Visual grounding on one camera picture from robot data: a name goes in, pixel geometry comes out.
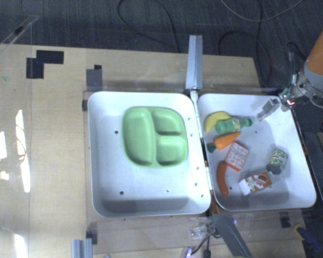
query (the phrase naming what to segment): table top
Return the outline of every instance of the table top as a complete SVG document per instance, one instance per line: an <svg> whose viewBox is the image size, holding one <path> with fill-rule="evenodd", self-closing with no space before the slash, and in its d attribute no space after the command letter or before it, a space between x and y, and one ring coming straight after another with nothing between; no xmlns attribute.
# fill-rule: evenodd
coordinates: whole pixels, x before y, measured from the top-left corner
<svg viewBox="0 0 323 258"><path fill-rule="evenodd" d="M28 79L27 59L36 58L37 51L62 51L64 61L45 63L43 79ZM71 257L72 240L85 238L90 202L82 100L86 70L95 65L102 66L104 89L170 91L185 84L187 55L29 45L5 50L0 56L0 142L4 139L6 146L0 151L0 257L16 257L18 251L26 254L22 257ZM203 83L231 90L259 87L253 60L229 56L203 56ZM292 228L281 228L279 217L252 215L240 227L254 257L305 257L303 244ZM304 224L299 211L289 217L292 225ZM180 243L166 249L159 234L154 249L125 249L118 226L113 221L101 226L113 238L113 258L180 257L189 240L189 234L180 235ZM275 237L259 240L268 233ZM136 229L129 234L141 240ZM19 245L25 249L18 250ZM213 257L231 257L222 239L211 245ZM94 252L102 257L105 246L94 246Z"/></svg>

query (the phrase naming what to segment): white cable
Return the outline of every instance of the white cable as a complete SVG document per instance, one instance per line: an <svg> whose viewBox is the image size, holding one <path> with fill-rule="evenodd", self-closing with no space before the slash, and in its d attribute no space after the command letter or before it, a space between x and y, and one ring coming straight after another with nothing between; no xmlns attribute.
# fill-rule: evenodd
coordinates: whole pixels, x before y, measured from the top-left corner
<svg viewBox="0 0 323 258"><path fill-rule="evenodd" d="M272 19L274 19L274 18L276 18L276 17L278 17L278 16L280 16L280 15L282 15L283 13L285 13L285 12L288 12L289 10L292 10L293 8L295 8L297 5L299 5L303 0L300 0L300 1L298 1L296 4L294 4L293 6L291 6L289 9L287 9L287 10L284 10L284 11L282 11L282 12L280 12L280 13L278 13L278 14L276 14L276 15L274 15L274 16L272 16L272 17L270 17L270 18L266 18L266 19L261 19L261 20L255 20L255 19L249 19L249 18L246 18L246 17L244 17L244 16L241 16L241 15L239 15L237 12L235 12L233 9L231 9L223 0L220 0L221 1L221 3L223 3L223 5L229 10L229 11L231 11L234 15L236 15L236 16L238 16L238 17L240 17L240 18L242 18L242 19L244 19L244 20L246 20L246 21L250 21L250 22L265 22L265 21L269 21L269 20L272 20Z"/></svg>

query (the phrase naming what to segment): green divided plate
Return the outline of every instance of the green divided plate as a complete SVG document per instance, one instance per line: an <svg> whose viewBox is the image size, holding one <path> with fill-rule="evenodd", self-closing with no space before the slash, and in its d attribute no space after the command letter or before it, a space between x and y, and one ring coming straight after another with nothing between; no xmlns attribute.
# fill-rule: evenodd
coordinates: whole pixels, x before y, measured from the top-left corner
<svg viewBox="0 0 323 258"><path fill-rule="evenodd" d="M139 166L176 166L188 156L182 117L162 107L132 107L123 115L122 139L126 156Z"/></svg>

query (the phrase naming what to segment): wooden surface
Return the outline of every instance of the wooden surface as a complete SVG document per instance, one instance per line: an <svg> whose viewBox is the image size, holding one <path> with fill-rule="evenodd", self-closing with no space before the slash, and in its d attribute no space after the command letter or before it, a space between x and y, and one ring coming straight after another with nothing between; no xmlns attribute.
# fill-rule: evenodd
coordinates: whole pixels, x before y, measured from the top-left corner
<svg viewBox="0 0 323 258"><path fill-rule="evenodd" d="M45 64L43 80L23 79L26 58L36 57L37 49L64 51L64 64ZM1 55L0 72L9 74L10 80L0 87L11 87L13 82L30 83L25 93L31 95L31 107L27 109L31 117L26 118L26 131L30 135L27 138L31 139L31 192L27 202L29 257L71 257L72 240L85 237L86 169L81 102L86 89L86 69L102 65L104 86L108 89L116 86L153 88L154 85L166 89L183 87L186 63L185 54L19 45L11 46ZM10 72L2 71L5 68L10 68ZM204 56L203 77L204 86L259 86L251 58ZM5 106L10 104L10 98L3 95L0 108L16 113L18 107ZM16 208L21 202L21 198L11 201L12 222L17 221ZM270 223L265 224L267 228L263 230L270 232ZM292 231L288 229L285 234L284 239L277 242L250 242L248 246L255 257L305 257L302 244L294 239ZM211 247L212 257L231 257L223 242L212 243L215 244L213 249ZM0 257L15 257L9 246L13 248L11 240L0 246ZM181 251L182 248L145 250L111 253L111 257L179 258Z"/></svg>

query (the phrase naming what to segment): green can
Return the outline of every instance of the green can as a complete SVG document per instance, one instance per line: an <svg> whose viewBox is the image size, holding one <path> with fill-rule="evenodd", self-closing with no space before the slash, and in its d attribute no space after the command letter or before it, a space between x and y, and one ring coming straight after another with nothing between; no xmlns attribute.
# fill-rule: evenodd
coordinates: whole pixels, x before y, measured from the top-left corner
<svg viewBox="0 0 323 258"><path fill-rule="evenodd" d="M285 165L287 163L287 159L289 156L286 152L275 149L269 158L268 164L267 164L267 170L271 171L273 174L280 174L282 170L285 168Z"/></svg>

